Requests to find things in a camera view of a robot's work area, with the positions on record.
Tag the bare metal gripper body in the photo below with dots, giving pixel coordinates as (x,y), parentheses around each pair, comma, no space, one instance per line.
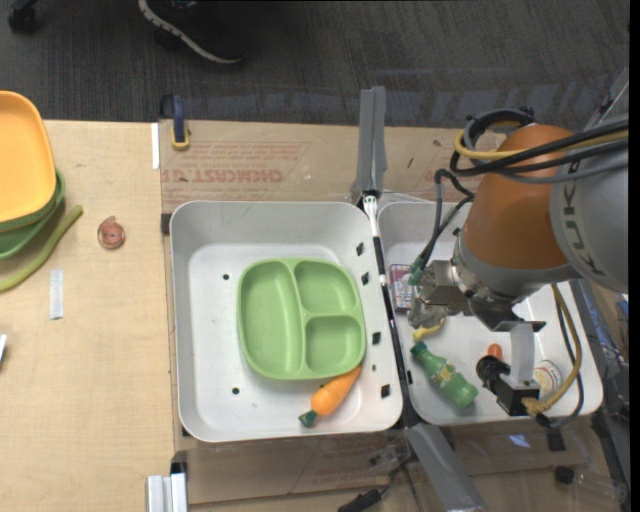
(442,287)

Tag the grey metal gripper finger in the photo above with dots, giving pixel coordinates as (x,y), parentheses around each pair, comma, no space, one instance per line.
(436,314)
(417,315)

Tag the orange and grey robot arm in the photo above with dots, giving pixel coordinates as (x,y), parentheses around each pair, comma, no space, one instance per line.
(520,210)

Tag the yellow banana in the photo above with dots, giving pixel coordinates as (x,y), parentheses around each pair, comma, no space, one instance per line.
(428,331)

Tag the purple packet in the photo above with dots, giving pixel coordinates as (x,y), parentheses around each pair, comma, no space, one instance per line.
(400,290)

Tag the green plastic bottle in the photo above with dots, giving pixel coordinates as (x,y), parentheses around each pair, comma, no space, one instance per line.
(445,376)

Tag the thin black and white rod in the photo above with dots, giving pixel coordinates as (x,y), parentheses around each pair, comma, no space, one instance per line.
(381,260)

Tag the small orange sausage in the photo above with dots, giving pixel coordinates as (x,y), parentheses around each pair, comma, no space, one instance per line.
(494,351)

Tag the white plastic tray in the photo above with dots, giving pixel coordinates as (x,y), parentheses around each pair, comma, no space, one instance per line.
(460,415)
(215,350)

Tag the orange carrot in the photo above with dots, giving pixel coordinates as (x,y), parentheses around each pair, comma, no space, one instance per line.
(330,397)

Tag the small white can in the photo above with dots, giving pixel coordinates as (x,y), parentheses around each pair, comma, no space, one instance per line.
(549,375)

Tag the green divided plate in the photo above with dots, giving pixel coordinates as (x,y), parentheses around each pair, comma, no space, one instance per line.
(270,320)
(25,235)

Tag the brown cardboard board, red print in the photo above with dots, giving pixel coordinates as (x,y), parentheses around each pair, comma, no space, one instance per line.
(300,160)

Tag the pink doughnut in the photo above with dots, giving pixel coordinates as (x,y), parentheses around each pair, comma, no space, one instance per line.
(111,233)

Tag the person's foot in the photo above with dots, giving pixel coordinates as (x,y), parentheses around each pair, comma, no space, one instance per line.
(200,30)

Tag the long green bean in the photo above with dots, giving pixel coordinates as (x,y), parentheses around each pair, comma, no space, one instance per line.
(47,247)

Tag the orange divided plate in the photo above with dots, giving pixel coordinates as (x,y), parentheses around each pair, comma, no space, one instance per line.
(22,160)

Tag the black cylinder on white bracket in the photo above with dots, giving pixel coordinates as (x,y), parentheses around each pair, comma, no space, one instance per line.
(520,387)

